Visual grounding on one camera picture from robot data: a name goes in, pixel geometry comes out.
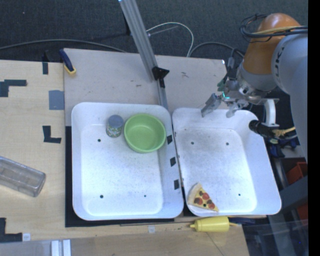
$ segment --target white tray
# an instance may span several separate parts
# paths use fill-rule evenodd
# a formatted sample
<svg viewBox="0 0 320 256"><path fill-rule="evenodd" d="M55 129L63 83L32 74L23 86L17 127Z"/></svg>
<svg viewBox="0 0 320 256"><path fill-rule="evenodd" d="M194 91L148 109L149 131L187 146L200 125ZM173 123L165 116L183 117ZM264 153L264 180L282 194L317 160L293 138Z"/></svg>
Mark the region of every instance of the white tray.
<svg viewBox="0 0 320 256"><path fill-rule="evenodd" d="M199 217L272 215L281 198L263 137L249 129L257 117L238 110L178 108L172 114L174 139L186 196L200 182L219 212L188 205Z"/></svg>
<svg viewBox="0 0 320 256"><path fill-rule="evenodd" d="M111 115L159 118L169 140L157 151L137 153L124 133L111 138ZM84 220L170 219L184 201L169 112L159 105L83 102L71 113L72 204Z"/></svg>

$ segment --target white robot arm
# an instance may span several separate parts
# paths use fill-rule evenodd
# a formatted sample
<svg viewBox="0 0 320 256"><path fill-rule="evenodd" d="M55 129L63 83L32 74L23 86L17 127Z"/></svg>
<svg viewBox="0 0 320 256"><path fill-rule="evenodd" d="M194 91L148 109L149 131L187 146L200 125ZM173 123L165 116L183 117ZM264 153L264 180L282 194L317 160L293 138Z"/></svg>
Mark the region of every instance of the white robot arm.
<svg viewBox="0 0 320 256"><path fill-rule="evenodd" d="M257 19L263 19L257 32L248 33L246 26ZM218 84L222 94L211 95L201 110L202 116L217 109L221 102L229 106L229 118L249 103L264 105L265 123L253 120L249 127L265 137L276 138L277 99L268 99L267 95L278 86L290 95L296 135L308 162L308 27L300 26L286 14L273 13L245 19L240 30L251 41L236 79L225 79Z"/></svg>

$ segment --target tin can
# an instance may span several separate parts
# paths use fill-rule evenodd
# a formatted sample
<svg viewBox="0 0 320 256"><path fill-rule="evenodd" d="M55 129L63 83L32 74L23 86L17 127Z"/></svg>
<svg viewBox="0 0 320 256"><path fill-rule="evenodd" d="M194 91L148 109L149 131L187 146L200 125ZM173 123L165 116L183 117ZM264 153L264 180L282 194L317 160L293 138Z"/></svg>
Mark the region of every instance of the tin can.
<svg viewBox="0 0 320 256"><path fill-rule="evenodd" d="M106 124L106 134L109 137L116 138L121 135L124 120L121 116L114 114L108 118Z"/></svg>

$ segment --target pizza slice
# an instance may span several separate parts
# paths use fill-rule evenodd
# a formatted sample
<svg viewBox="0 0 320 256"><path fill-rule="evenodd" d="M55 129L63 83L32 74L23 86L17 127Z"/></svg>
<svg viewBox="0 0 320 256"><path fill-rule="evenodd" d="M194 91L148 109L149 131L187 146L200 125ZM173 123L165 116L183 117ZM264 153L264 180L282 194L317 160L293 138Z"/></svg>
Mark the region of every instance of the pizza slice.
<svg viewBox="0 0 320 256"><path fill-rule="evenodd" d="M195 184L189 192L188 205L196 206L206 210L218 212L218 207L214 204L209 194L204 190L200 183Z"/></svg>

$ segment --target plastic bowl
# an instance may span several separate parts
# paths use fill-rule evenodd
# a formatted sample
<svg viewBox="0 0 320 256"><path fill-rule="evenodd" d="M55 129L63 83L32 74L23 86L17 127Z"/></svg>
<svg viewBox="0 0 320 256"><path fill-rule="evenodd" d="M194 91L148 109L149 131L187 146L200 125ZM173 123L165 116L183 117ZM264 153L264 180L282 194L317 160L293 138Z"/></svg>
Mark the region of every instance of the plastic bowl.
<svg viewBox="0 0 320 256"><path fill-rule="evenodd" d="M140 113L131 116L125 122L124 137L132 150L150 153L163 146L166 141L166 129L157 117Z"/></svg>

